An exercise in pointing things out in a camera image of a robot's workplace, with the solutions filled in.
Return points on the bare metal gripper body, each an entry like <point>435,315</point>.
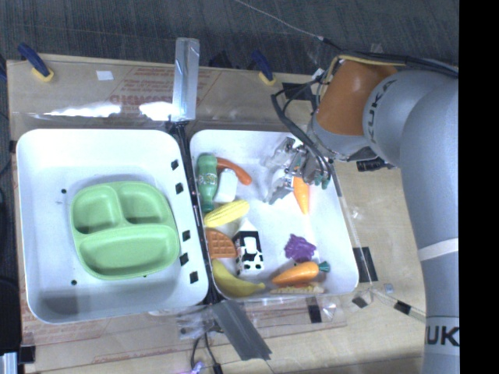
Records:
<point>303,166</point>

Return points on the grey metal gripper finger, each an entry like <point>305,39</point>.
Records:
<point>281,154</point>
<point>280,191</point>

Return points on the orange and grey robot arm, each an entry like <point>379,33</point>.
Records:
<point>429,138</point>

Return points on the white plastic tray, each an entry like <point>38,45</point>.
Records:
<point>43,209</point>
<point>273,224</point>

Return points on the orange sausage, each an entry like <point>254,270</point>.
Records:
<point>238,170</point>

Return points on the small white bottle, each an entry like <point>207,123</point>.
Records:
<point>226,187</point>

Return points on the yellow corn cob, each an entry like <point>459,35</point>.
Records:
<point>226,213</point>

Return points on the purple grapes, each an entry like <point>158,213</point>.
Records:
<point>298,248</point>

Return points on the black and white milk carton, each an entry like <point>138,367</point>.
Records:
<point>249,251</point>

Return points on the brown cardboard board, red print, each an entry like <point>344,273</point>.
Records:
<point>249,88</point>

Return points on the green bottle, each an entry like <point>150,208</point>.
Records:
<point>206,177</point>

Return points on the brown waffle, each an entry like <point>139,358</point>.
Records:
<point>220,244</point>

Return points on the orange carrot with green top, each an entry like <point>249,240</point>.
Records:
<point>296,274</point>

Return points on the yellow banana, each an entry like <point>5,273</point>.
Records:
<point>230,283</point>

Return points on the green divided plate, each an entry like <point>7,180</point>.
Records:
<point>124,244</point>

